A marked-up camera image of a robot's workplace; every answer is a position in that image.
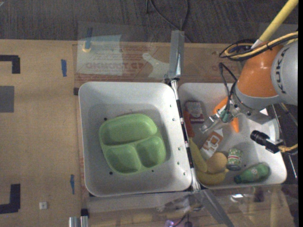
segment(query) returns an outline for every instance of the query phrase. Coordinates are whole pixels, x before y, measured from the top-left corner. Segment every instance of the white plastic bin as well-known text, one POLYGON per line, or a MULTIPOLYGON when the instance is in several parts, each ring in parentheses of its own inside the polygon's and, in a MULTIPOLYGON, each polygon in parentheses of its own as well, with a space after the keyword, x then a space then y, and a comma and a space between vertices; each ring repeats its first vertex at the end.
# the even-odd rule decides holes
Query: white plastic bin
POLYGON ((88 82, 79 90, 85 185, 98 197, 178 192, 192 176, 172 88, 163 83, 88 82), (144 113, 158 126, 166 147, 164 163, 134 175, 111 173, 98 130, 106 119, 144 113))
MULTIPOLYGON (((185 102, 188 100, 199 101, 204 112, 204 117, 212 115, 215 106, 226 98, 226 91, 222 83, 185 83, 179 87, 178 95, 181 106, 185 108, 185 102)), ((275 119, 263 122, 263 118, 258 121, 249 120, 245 115, 239 117, 239 133, 236 133, 231 125, 223 127, 223 140, 220 143, 217 151, 227 155, 230 148, 236 147, 243 151, 242 169, 240 171, 229 171, 226 174, 225 180, 220 185, 207 186, 207 188, 234 188, 239 186, 251 185, 270 185, 280 184, 286 180, 287 171, 281 155, 281 152, 275 154, 265 149, 250 139, 250 134, 253 130, 258 130, 269 135, 272 138, 279 138, 279 128, 275 119), (270 176, 265 181, 259 183, 243 183, 236 184, 233 180, 234 176, 248 168, 249 166, 266 162, 270 166, 270 176)), ((200 124, 192 124, 195 131, 194 142, 199 145, 201 141, 200 124)))
MULTIPOLYGON (((219 83, 186 83, 180 86, 178 94, 183 107, 187 100, 200 101, 205 116, 211 115, 212 109, 226 97, 224 85, 219 83)), ((98 197, 107 197, 179 192, 191 186, 192 175, 172 88, 164 83, 88 82, 80 87, 79 100, 85 184, 89 192, 98 197), (129 113, 144 113, 154 120, 165 142, 166 159, 150 171, 127 176, 112 174, 102 154, 98 130, 106 119, 129 113)), ((205 187, 233 188, 284 182, 287 174, 281 153, 272 154, 250 139, 253 130, 278 137, 275 122, 261 124, 243 115, 239 117, 239 124, 239 133, 235 133, 229 125, 224 127, 224 139, 218 151, 241 148, 244 152, 243 170, 254 163, 265 161, 271 168, 271 175, 261 183, 237 185, 233 177, 239 172, 230 171, 222 184, 205 187)), ((194 125, 196 144, 200 137, 198 127, 200 125, 194 125)))

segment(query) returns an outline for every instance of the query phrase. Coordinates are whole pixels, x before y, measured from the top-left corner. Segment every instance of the green divided plate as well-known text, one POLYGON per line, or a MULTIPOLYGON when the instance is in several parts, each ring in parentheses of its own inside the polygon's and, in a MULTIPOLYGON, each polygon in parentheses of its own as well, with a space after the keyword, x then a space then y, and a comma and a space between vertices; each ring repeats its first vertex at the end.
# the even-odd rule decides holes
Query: green divided plate
POLYGON ((123 175, 147 171, 166 157, 157 125, 142 113, 105 121, 99 128, 99 141, 109 166, 123 175))

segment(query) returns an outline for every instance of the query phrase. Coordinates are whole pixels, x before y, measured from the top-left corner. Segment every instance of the green bottle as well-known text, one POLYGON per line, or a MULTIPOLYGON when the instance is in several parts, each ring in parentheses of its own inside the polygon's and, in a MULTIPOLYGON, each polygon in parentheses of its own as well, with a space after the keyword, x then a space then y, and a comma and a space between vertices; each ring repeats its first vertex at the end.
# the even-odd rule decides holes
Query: green bottle
POLYGON ((261 162, 253 165, 234 177, 236 184, 255 183, 265 180, 270 174, 270 168, 267 163, 261 162))

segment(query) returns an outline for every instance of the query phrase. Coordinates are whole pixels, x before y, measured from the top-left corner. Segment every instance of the cardboard surface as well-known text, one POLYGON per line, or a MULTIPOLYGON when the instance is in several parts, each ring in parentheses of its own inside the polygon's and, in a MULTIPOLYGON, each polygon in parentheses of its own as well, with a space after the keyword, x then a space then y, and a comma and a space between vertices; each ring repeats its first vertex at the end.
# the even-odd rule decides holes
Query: cardboard surface
MULTIPOLYGON (((84 43, 73 46, 75 87, 88 81, 161 82, 169 69, 170 43, 103 42, 92 43, 89 51, 84 43)), ((236 77, 241 64, 219 58, 226 44, 185 44, 184 82, 222 82, 218 64, 224 63, 236 77)), ((227 71, 224 76, 233 82, 227 71)))
POLYGON ((21 186, 21 208, 0 214, 2 227, 67 226, 69 217, 80 214, 73 43, 0 41, 0 54, 21 59, 20 74, 12 74, 11 66, 0 73, 1 85, 15 87, 14 112, 0 113, 0 204, 8 203, 11 184, 21 186), (61 59, 67 61, 66 77, 61 59), (39 210, 41 201, 48 202, 47 210, 39 210))

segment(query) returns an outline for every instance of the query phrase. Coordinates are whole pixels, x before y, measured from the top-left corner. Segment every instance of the yellow pole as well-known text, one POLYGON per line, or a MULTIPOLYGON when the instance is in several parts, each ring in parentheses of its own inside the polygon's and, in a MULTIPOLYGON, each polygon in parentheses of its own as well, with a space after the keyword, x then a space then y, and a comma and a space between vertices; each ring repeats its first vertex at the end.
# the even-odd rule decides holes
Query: yellow pole
POLYGON ((298 5, 299 0, 288 0, 284 7, 280 10, 274 20, 270 23, 267 29, 263 32, 260 38, 254 43, 252 48, 255 48, 262 42, 268 41, 274 32, 280 27, 280 25, 285 21, 288 15, 293 11, 293 9, 298 5))

